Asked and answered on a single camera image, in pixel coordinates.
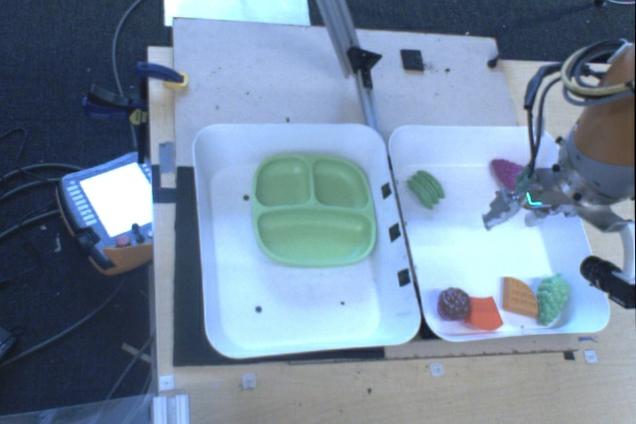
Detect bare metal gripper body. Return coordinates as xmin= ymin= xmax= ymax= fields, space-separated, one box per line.
xmin=514 ymin=166 xmax=628 ymax=231

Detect purple grapes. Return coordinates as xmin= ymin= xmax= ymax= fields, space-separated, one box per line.
xmin=490 ymin=158 xmax=526 ymax=192

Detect white plastic tray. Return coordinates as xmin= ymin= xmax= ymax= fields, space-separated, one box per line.
xmin=192 ymin=122 xmax=423 ymax=360
xmin=387 ymin=124 xmax=612 ymax=344

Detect green pea pods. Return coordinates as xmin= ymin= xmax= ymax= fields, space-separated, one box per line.
xmin=405 ymin=169 xmax=446 ymax=211

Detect orange waffle biscuit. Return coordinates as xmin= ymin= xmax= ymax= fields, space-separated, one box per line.
xmin=501 ymin=276 xmax=541 ymax=320

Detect dark red berry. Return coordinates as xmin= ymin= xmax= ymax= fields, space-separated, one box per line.
xmin=436 ymin=287 xmax=472 ymax=322

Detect orange carrot piece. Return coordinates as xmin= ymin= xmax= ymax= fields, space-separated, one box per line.
xmin=465 ymin=296 xmax=505 ymax=331

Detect green grapes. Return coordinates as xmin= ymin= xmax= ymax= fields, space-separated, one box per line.
xmin=536 ymin=273 xmax=571 ymax=328

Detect black block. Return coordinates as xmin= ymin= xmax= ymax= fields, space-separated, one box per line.
xmin=400 ymin=49 xmax=425 ymax=72

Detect green divided plate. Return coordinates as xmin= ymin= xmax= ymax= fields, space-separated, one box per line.
xmin=250 ymin=153 xmax=378 ymax=269

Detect black cylinder on white bracket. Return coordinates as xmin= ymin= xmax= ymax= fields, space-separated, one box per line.
xmin=579 ymin=218 xmax=636 ymax=310

